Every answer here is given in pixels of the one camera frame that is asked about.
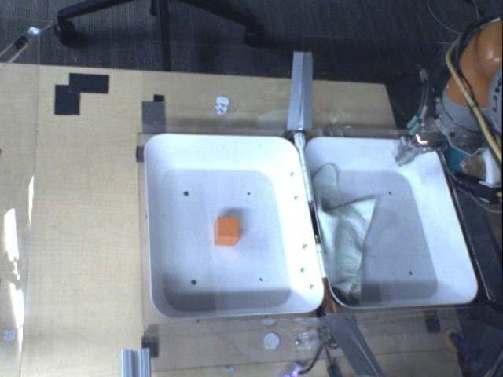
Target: cloth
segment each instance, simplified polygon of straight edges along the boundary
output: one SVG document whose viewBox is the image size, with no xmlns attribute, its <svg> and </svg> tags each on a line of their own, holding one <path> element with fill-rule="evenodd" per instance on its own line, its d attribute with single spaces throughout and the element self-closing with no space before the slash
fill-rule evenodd
<svg viewBox="0 0 503 377">
<path fill-rule="evenodd" d="M 331 163 L 313 176 L 313 190 L 330 284 L 348 304 L 357 304 L 362 300 L 363 242 L 376 200 L 343 203 Z"/>
</svg>

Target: small white object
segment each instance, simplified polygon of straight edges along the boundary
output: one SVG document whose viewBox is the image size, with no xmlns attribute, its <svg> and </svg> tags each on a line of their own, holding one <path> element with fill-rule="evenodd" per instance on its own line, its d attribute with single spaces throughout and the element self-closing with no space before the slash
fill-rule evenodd
<svg viewBox="0 0 503 377">
<path fill-rule="evenodd" d="M 267 332 L 264 335 L 264 346 L 266 349 L 275 350 L 280 345 L 280 337 L 275 332 Z"/>
<path fill-rule="evenodd" d="M 3 330 L 3 341 L 13 342 L 16 340 L 16 330 Z"/>
<path fill-rule="evenodd" d="M 225 115 L 229 110 L 229 98 L 228 97 L 217 97 L 215 112 L 217 115 Z"/>
</svg>

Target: chair wheel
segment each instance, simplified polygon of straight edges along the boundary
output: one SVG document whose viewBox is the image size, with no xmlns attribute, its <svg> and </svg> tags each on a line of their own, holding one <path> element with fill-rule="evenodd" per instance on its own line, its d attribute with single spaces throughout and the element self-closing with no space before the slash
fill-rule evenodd
<svg viewBox="0 0 503 377">
<path fill-rule="evenodd" d="M 75 25 L 71 21 L 58 21 L 54 25 L 54 33 L 56 38 L 65 46 L 71 46 L 75 44 L 79 37 L 79 33 L 75 29 Z"/>
<path fill-rule="evenodd" d="M 258 24 L 246 27 L 244 43 L 251 47 L 262 47 L 264 43 L 264 30 Z"/>
</svg>

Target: black tape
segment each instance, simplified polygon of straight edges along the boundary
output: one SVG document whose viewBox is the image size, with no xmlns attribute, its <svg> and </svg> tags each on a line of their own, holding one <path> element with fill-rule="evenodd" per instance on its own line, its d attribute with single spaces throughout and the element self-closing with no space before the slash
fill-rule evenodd
<svg viewBox="0 0 503 377">
<path fill-rule="evenodd" d="M 80 115 L 80 93 L 71 92 L 68 85 L 56 85 L 54 115 Z"/>
<path fill-rule="evenodd" d="M 56 85 L 54 115 L 80 115 L 81 93 L 108 93 L 109 75 L 70 73 L 69 85 Z"/>
<path fill-rule="evenodd" d="M 70 89 L 76 93 L 108 93 L 109 75 L 70 73 Z"/>
</svg>

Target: chair base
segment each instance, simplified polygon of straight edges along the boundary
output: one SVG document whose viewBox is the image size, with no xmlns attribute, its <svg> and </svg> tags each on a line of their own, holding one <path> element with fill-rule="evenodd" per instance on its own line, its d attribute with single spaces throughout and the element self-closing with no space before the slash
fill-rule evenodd
<svg viewBox="0 0 503 377">
<path fill-rule="evenodd" d="M 122 5 L 134 0 L 87 0 L 57 13 L 57 24 L 54 26 L 54 32 L 61 43 L 66 46 L 73 46 L 79 40 L 79 33 L 70 21 L 89 13 L 108 9 L 116 5 Z M 157 26 L 160 31 L 160 39 L 163 50 L 163 69 L 171 70 L 171 52 L 170 52 L 170 17 L 169 0 L 151 0 L 150 13 L 157 18 Z M 263 44 L 263 30 L 260 25 L 250 16 L 246 16 L 227 7 L 215 0 L 179 0 L 186 4 L 198 7 L 216 16 L 226 18 L 237 24 L 245 26 L 244 42 L 253 47 L 260 47 Z"/>
</svg>

